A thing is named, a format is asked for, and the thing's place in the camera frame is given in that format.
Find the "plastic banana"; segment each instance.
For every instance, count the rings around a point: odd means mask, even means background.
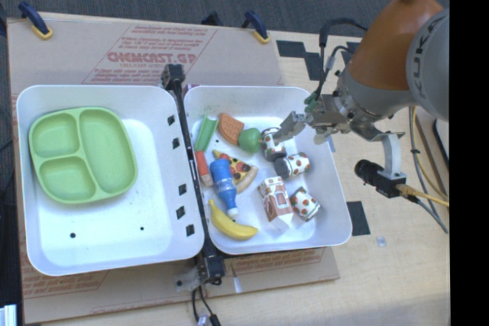
[[[257,234],[258,229],[256,227],[239,224],[230,219],[226,213],[214,204],[213,199],[209,200],[209,205],[211,206],[211,221],[224,235],[237,240],[247,240]]]

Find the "brown waffle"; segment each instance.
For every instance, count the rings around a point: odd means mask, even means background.
[[[245,127],[245,124],[235,118],[227,115],[226,113],[221,113],[219,115],[218,129],[221,135],[229,142],[234,145],[238,145],[238,136]]]

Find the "robotic arm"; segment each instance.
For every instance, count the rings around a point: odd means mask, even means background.
[[[320,34],[322,50],[326,40]],[[328,58],[326,70],[333,63],[334,57]],[[288,140],[310,126],[317,144],[350,131],[381,141],[384,168],[361,160],[355,173],[387,197],[400,195],[396,186],[406,176],[400,171],[398,139],[404,133],[381,132],[375,122],[415,105],[449,121],[449,10],[435,0],[392,0],[365,33],[335,90],[322,94],[323,83],[304,102],[305,113],[292,111],[274,140]]]

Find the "table surface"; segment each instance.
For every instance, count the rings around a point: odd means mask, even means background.
[[[276,40],[303,42],[309,52],[318,53],[316,34],[271,31],[285,86],[297,86],[308,91],[317,87],[309,80],[304,59],[280,57]],[[333,36],[328,48],[343,44],[344,37]],[[335,68],[341,69],[342,61]],[[331,75],[323,87],[332,92],[336,77]],[[449,190],[449,174],[441,154],[434,147],[430,126],[434,119],[420,111],[416,127],[417,147],[426,172],[437,178]],[[407,183],[422,190],[411,155],[409,115],[407,108],[391,120],[380,121],[382,131],[405,131],[400,138],[403,154],[402,170]],[[384,164],[381,143],[368,143],[358,135],[336,134],[334,159],[347,202],[363,205],[370,234],[352,236],[343,245],[333,248],[340,279],[310,284],[268,289],[240,295],[211,298],[209,306],[221,324],[280,325],[442,325],[450,322],[450,256],[449,234],[420,206],[397,197],[387,199],[373,187],[365,185],[354,173],[361,159]],[[430,194],[435,195],[430,183]],[[444,224],[449,226],[449,210],[436,204]],[[197,308],[204,308],[201,301]],[[104,324],[123,326],[134,324],[195,325],[191,302],[160,305],[91,315],[69,320],[44,323],[46,326],[82,326]]]

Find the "blue bottle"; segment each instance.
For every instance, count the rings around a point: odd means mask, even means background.
[[[225,202],[228,216],[233,219],[238,216],[236,207],[236,186],[232,182],[232,174],[227,159],[216,159],[209,166],[215,190],[222,201]]]

